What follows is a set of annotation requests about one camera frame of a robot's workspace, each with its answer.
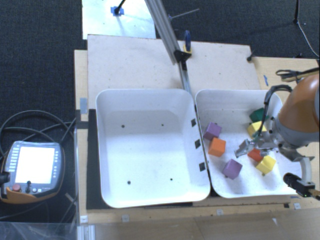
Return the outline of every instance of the foam block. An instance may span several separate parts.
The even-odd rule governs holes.
[[[242,164],[231,159],[226,163],[222,173],[228,178],[234,180],[236,177],[238,177],[241,169],[242,169]]]
[[[263,174],[270,173],[276,164],[276,160],[271,156],[266,155],[263,159],[257,164],[255,168],[261,171]]]
[[[262,108],[259,108],[259,109],[255,110],[255,111],[253,111],[249,115],[249,117],[250,117],[251,121],[255,123],[255,122],[262,121],[263,115],[264,115],[264,108],[262,107]]]
[[[248,157],[252,158],[253,160],[260,162],[264,157],[260,155],[260,150],[259,149],[252,149],[249,153],[248,153]]]
[[[261,126],[261,121],[258,121],[258,122],[253,122],[249,125],[249,127],[246,129],[248,131],[248,134],[250,135],[250,137],[252,138],[253,135],[256,133],[256,131],[259,130]],[[267,129],[265,126],[262,127],[262,131],[263,132],[266,132]]]
[[[223,139],[214,137],[210,143],[208,154],[216,157],[221,157],[225,151],[226,151],[226,141]]]
[[[219,138],[222,127],[217,125],[216,123],[209,122],[206,127],[203,138],[211,141],[213,138]]]

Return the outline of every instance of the white board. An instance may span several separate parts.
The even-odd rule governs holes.
[[[260,89],[255,66],[247,62],[249,46],[193,41],[191,47],[187,69],[193,98],[202,89]],[[88,36],[89,109],[106,89],[175,88],[182,88],[179,67],[160,39]]]

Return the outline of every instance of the black carpet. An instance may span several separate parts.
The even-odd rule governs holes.
[[[200,11],[172,20],[178,39],[250,45],[263,57],[317,59],[293,24],[296,0],[163,0],[168,14]],[[301,0],[300,22],[319,53],[320,0]],[[82,0],[0,0],[0,125],[11,115],[45,110],[64,121],[75,117],[74,50],[84,50]],[[13,140],[1,140],[9,148]],[[59,222],[74,196],[73,142],[65,142],[67,172],[61,194],[7,221]],[[0,203],[0,218],[27,207]]]

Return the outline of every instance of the orange cube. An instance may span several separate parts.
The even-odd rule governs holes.
[[[221,157],[225,151],[226,151],[226,141],[223,139],[214,137],[210,143],[208,154],[216,157]]]
[[[263,156],[260,155],[260,150],[259,149],[252,149],[249,153],[248,153],[248,157],[252,158],[253,160],[260,162],[262,159],[264,159]]]

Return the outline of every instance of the white plastic tray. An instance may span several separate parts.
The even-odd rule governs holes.
[[[283,182],[284,174],[290,172],[301,177],[301,166],[291,162],[283,155],[270,152],[276,164],[271,172],[262,176],[255,168],[255,161],[247,155],[236,158],[234,151],[245,139],[249,139],[247,127],[251,122],[249,115],[264,106],[264,90],[201,90],[196,95],[196,105],[204,133],[209,122],[222,127],[219,138],[226,141],[226,150],[221,157],[208,154],[210,141],[204,139],[204,147],[214,190],[224,198],[239,198],[265,195],[291,195],[295,191]],[[276,116],[282,107],[280,98],[274,94],[271,98],[268,115]],[[270,120],[265,126],[270,128]],[[242,164],[242,170],[235,179],[226,178],[222,171],[225,164],[234,159]]]
[[[205,199],[194,101],[181,89],[117,89],[96,98],[101,195],[113,208]]]

